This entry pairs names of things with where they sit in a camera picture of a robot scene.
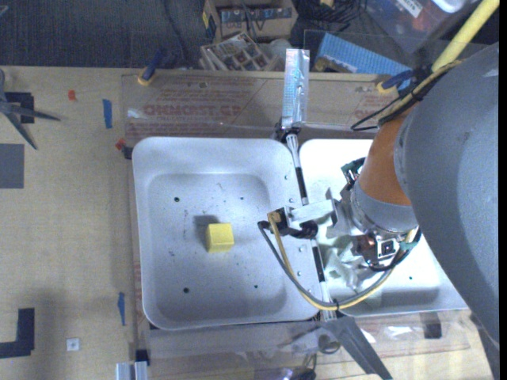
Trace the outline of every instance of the yellow cube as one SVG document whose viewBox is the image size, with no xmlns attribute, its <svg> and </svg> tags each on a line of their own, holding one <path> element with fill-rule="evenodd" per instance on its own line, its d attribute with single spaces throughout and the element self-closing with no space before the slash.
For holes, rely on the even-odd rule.
<svg viewBox="0 0 507 380">
<path fill-rule="evenodd" d="M 227 252 L 234 245 L 232 225 L 228 223 L 208 224 L 206 228 L 206 250 L 209 253 Z"/>
</svg>

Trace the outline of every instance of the gray square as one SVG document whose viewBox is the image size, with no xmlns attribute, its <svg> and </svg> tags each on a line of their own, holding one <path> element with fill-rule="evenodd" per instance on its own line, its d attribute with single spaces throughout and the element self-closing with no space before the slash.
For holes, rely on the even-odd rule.
<svg viewBox="0 0 507 380">
<path fill-rule="evenodd" d="M 25 186 L 25 145 L 0 143 L 0 188 Z"/>
</svg>

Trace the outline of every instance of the plastic container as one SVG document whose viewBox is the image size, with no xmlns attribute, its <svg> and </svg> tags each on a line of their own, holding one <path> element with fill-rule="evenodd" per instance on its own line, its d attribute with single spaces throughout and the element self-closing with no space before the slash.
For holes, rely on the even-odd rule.
<svg viewBox="0 0 507 380">
<path fill-rule="evenodd" d="M 479 0 L 368 0 L 373 19 L 409 53 L 445 34 Z"/>
</svg>

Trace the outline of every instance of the table surface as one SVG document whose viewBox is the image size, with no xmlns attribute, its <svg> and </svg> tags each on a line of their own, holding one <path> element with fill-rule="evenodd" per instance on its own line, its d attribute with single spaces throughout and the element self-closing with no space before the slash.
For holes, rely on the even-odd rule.
<svg viewBox="0 0 507 380">
<path fill-rule="evenodd" d="M 7 91 L 29 91 L 36 109 L 60 116 L 29 124 L 39 146 L 25 145 L 25 188 L 0 191 L 0 342 L 15 339 L 17 309 L 35 308 L 36 348 L 29 357 L 0 359 L 0 378 L 114 378 L 133 359 L 137 338 L 128 199 L 131 163 L 115 148 L 124 135 L 120 77 L 126 69 L 4 66 Z M 67 92 L 73 89 L 76 101 Z M 102 100 L 112 102 L 105 127 Z M 25 143 L 0 117 L 2 143 Z M 126 300 L 126 325 L 118 312 Z M 383 359 L 395 378 L 492 378 L 478 331 L 462 312 L 459 350 Z M 79 338 L 79 351 L 66 339 Z M 156 362 L 150 378 L 167 378 Z M 197 369 L 177 378 L 203 378 Z M 374 378 L 355 362 L 320 364 L 319 379 Z M 240 378 L 208 372 L 205 378 Z"/>
</svg>

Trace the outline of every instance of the small white square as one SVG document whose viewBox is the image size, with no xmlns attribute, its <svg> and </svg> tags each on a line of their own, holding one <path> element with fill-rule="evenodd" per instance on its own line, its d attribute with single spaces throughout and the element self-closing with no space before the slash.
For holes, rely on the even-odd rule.
<svg viewBox="0 0 507 380">
<path fill-rule="evenodd" d="M 79 350 L 79 338 L 67 338 L 67 352 Z"/>
</svg>

